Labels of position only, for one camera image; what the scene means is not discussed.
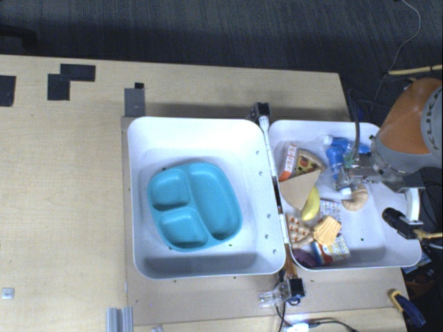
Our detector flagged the purple grapes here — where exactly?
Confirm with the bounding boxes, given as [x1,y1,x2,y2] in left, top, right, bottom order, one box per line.
[293,248,319,269]

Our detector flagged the blue divided plate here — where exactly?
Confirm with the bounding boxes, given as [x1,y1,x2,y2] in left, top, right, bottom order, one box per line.
[146,161,243,253]

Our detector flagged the yellow ridged biscuit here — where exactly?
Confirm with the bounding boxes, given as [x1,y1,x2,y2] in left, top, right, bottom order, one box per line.
[312,216,342,246]

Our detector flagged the tan croissant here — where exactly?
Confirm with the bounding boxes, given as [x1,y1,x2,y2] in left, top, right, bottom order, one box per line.
[340,184,369,212]

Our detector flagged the black cylinder on white bracket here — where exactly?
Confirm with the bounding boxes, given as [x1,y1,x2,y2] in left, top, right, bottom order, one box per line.
[381,187,425,240]

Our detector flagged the white plastic tray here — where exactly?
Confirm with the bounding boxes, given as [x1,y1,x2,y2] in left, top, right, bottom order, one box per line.
[268,119,424,272]
[126,116,287,281]

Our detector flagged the tan waffle slice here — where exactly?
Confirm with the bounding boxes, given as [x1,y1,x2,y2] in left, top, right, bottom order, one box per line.
[286,213,313,249]

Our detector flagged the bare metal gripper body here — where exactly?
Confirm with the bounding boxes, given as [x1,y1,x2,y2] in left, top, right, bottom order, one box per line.
[345,158,394,189]

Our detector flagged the black block with wires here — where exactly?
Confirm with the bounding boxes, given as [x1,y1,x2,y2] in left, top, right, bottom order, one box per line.
[253,102,271,119]
[288,277,307,299]

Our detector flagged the thin black and white rod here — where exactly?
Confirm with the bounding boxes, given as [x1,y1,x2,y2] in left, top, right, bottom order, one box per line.
[258,115,291,246]

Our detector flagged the white printed packet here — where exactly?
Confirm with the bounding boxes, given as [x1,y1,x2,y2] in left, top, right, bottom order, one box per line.
[318,199,343,223]

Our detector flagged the blue clear plastic bottle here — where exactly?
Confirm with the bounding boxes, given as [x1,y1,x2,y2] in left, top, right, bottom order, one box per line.
[323,134,372,156]
[326,146,347,181]

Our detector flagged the yellow banana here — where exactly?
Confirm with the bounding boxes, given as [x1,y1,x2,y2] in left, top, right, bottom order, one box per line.
[300,185,321,222]

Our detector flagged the tan bread slice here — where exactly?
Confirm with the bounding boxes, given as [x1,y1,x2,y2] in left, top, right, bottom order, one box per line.
[278,167,323,212]

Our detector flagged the toy pizza slice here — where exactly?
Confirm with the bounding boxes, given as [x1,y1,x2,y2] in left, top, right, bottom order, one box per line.
[293,148,327,178]

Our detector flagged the white orange and blue carton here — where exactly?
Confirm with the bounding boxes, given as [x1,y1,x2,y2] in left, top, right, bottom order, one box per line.
[311,234,352,266]

